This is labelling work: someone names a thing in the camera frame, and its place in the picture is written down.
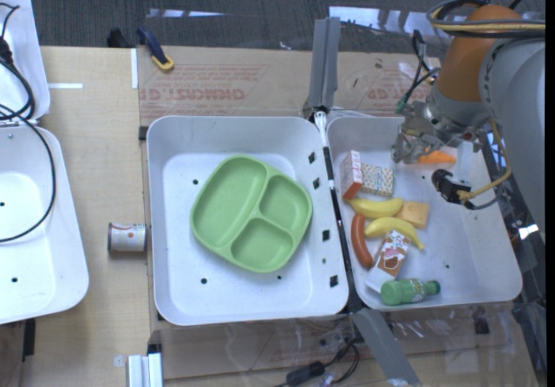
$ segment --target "table surface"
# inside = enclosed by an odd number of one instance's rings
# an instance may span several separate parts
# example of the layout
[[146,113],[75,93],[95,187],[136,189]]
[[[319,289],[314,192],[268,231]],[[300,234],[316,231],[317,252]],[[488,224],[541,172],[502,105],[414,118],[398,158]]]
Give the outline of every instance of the table surface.
[[[126,356],[147,351],[152,307],[147,254],[117,255],[107,249],[109,222],[145,220],[139,96],[132,85],[131,54],[131,49],[42,47],[49,83],[82,84],[51,89],[50,112],[41,124],[62,145],[90,284],[79,305],[36,319],[35,354],[22,364],[22,387],[124,386]],[[529,358],[523,357],[521,329],[509,322],[506,334],[510,338],[503,345],[430,349],[408,360],[424,385],[537,385]],[[349,365],[344,364],[337,370]],[[283,381],[284,371],[265,371],[166,384],[270,386]],[[390,383],[369,359],[344,385]]]

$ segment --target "green bottle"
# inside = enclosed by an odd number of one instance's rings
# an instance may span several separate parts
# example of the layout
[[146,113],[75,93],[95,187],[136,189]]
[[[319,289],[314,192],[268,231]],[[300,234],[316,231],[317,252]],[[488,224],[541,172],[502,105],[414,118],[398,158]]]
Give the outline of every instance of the green bottle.
[[440,292],[437,280],[422,282],[419,279],[389,280],[382,285],[380,295],[386,305],[410,304],[420,302],[426,296]]

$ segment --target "metal can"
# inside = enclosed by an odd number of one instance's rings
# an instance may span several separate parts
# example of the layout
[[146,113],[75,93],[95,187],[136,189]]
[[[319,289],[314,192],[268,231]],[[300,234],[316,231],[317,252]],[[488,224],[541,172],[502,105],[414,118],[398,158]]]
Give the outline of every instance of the metal can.
[[145,224],[108,224],[109,252],[144,252],[147,249]]

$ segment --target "sausage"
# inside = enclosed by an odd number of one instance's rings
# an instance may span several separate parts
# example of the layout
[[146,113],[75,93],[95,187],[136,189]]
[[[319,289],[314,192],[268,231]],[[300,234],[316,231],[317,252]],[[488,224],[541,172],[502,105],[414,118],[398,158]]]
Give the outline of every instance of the sausage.
[[360,264],[364,268],[370,268],[374,264],[374,259],[366,246],[366,238],[364,237],[364,222],[366,218],[363,214],[356,213],[350,224],[350,241],[353,244],[355,255]]

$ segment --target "yellow banana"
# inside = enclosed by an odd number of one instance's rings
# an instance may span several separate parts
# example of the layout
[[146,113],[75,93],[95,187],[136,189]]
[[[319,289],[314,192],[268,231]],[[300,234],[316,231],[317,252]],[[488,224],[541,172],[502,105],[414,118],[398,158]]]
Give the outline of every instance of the yellow banana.
[[396,217],[381,217],[376,220],[372,220],[368,226],[364,229],[364,234],[369,238],[376,238],[389,233],[391,230],[396,230],[403,236],[408,237],[419,250],[424,249],[424,244],[418,239],[418,233],[412,224],[409,224],[406,220],[398,219]]
[[370,219],[377,219],[395,216],[401,211],[403,200],[400,197],[382,201],[358,198],[348,200],[348,202],[357,213]]

